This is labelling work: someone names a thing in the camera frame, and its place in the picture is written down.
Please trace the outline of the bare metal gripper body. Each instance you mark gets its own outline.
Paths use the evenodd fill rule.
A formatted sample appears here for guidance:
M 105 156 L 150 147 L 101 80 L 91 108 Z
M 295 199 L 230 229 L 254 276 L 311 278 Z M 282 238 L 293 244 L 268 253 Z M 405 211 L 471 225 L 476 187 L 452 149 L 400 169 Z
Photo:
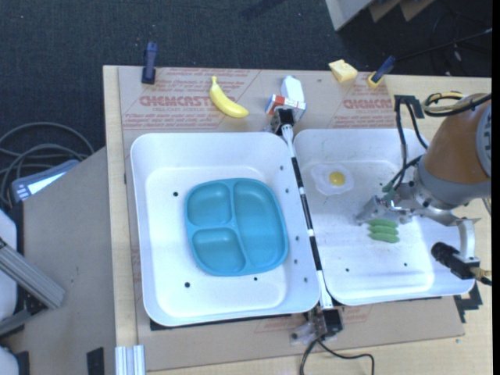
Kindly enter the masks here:
M 436 198 L 417 181 L 392 187 L 385 195 L 387 209 L 394 213 L 401 224 L 410 223 L 417 217 L 431 219 L 444 226 L 455 226 L 458 217 L 454 206 Z

